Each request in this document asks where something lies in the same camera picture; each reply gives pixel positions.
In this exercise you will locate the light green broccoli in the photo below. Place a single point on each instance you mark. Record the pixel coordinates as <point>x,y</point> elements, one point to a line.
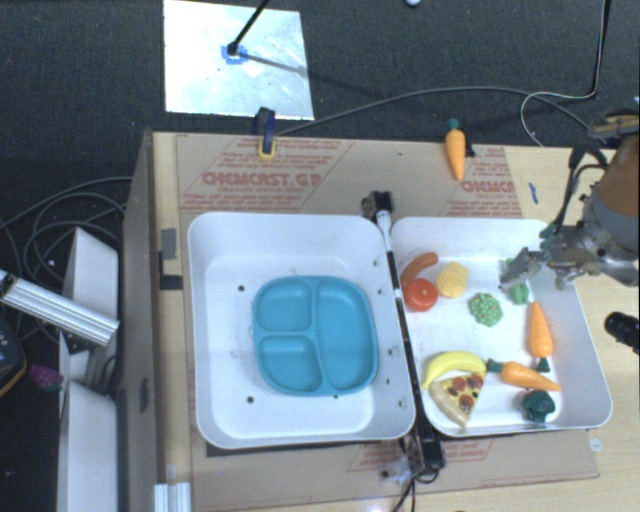
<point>520,294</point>

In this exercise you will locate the white plastic tray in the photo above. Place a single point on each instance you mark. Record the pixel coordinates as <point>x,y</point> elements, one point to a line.
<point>575,400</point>
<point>225,320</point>

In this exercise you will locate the black cylinder on white bracket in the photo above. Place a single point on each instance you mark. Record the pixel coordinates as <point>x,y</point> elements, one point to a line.
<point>621,326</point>

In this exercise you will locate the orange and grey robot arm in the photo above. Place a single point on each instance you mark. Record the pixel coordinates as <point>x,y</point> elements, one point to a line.
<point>622,180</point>

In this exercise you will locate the pizza slice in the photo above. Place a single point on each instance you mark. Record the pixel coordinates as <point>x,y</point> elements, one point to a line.
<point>457,397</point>

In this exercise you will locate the brown cardboard board, red print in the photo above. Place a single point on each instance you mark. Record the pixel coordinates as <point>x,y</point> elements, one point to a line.
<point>310,172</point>

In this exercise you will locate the yellow banana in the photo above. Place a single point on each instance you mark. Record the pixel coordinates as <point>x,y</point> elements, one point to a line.
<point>450,362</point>

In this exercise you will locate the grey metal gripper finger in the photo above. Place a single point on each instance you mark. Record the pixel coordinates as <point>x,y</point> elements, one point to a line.
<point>521,269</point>

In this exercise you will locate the dark green broccoli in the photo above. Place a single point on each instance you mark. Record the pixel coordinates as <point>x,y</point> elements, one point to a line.
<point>537,405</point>

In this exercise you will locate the orange carrot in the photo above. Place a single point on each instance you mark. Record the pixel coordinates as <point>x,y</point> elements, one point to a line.
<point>455,150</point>
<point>525,375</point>
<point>540,332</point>

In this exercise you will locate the yellow corn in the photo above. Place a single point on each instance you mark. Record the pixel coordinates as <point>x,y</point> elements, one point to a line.
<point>452,280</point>

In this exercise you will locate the blue divided plate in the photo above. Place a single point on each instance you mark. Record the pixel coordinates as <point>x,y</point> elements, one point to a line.
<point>315,335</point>

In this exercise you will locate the orange sausage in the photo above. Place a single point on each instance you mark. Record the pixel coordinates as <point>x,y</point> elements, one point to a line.
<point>417,264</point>

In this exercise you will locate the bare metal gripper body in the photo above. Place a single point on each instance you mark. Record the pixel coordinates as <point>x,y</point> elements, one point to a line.
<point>595,255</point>

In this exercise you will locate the red tomato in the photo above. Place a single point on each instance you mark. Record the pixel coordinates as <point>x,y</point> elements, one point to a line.
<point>421,296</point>

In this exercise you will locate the thin black and white rod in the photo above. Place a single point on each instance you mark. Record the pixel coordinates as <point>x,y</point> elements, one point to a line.
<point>400,305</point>

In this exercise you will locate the purple grapes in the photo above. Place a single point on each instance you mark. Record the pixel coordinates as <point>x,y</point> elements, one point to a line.
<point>45,377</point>

